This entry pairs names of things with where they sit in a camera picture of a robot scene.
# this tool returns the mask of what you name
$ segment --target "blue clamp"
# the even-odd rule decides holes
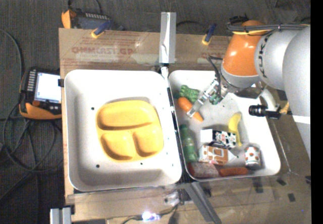
[[[103,34],[103,32],[111,27],[112,21],[107,20],[106,22],[102,23],[98,28],[94,29],[91,32],[92,37],[98,38]]]
[[[210,29],[208,30],[207,34],[203,37],[202,43],[205,45],[210,44],[211,42],[211,37],[216,29],[216,23],[213,23],[210,27]]]

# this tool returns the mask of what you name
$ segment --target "white tray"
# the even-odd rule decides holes
[[[176,94],[181,89],[181,85],[187,85],[189,88],[203,92],[210,86],[213,79],[214,71],[174,71],[169,76],[172,96],[176,97]],[[200,142],[200,130],[215,129],[228,131],[230,117],[234,113],[241,113],[242,118],[239,122],[238,130],[242,146],[230,150],[234,155],[239,156],[239,158],[227,163],[224,167],[245,166],[244,148],[248,143],[257,143],[260,146],[262,168],[251,171],[247,176],[232,176],[226,178],[271,176],[280,170],[281,162],[266,118],[250,116],[248,113],[249,106],[257,104],[260,104],[259,99],[241,98],[229,93],[217,105],[206,102],[200,109],[204,121],[199,122],[195,118],[190,119],[187,117],[185,112],[179,108],[177,99],[174,99],[178,126],[186,124],[189,130],[191,130],[195,139],[197,152],[202,146]],[[224,177],[214,178],[212,180],[217,179],[224,179]]]
[[[151,71],[74,70],[65,78],[68,172],[80,191],[173,184],[182,175],[166,82]],[[139,98],[157,111],[164,148],[134,162],[109,160],[99,143],[95,116],[104,104]]]

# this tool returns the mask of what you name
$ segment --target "can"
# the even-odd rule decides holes
[[[261,168],[260,147],[257,145],[249,145],[244,149],[246,167],[251,170]]]

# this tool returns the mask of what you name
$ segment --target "metal bracket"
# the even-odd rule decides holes
[[[50,209],[50,224],[72,224],[70,207]]]
[[[159,63],[175,62],[176,13],[162,12],[160,23]]]
[[[211,203],[207,199],[199,182],[193,182],[189,184],[181,184],[178,188],[183,188],[191,197],[196,207],[201,212],[206,222],[213,222],[215,224],[221,224],[221,220],[217,213],[214,211]]]

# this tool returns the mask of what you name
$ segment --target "gray carpet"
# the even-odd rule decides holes
[[[129,31],[159,32],[160,13],[176,12],[177,21],[185,22],[178,33],[204,34],[211,23],[215,35],[231,35],[226,29],[228,20],[237,15],[265,23],[310,22],[310,0],[98,0],[102,12],[112,17],[114,28]],[[0,0],[0,29],[10,34],[22,54],[23,69],[38,66],[58,69],[58,28],[63,27],[61,13],[68,8],[68,0]],[[72,8],[99,12],[95,0],[73,0]],[[0,130],[4,119],[18,102],[21,71],[18,51],[13,41],[0,32]],[[55,125],[61,126],[60,120]],[[13,147],[24,126],[23,119],[10,120],[5,137]],[[15,156],[27,167],[35,164],[29,138],[39,162],[54,146],[39,169],[51,168],[62,158],[62,136],[50,122],[32,122],[29,132]],[[4,150],[0,153],[0,223],[49,223],[49,210],[64,205],[63,169],[45,173],[31,173],[14,186],[28,171],[14,164]]]

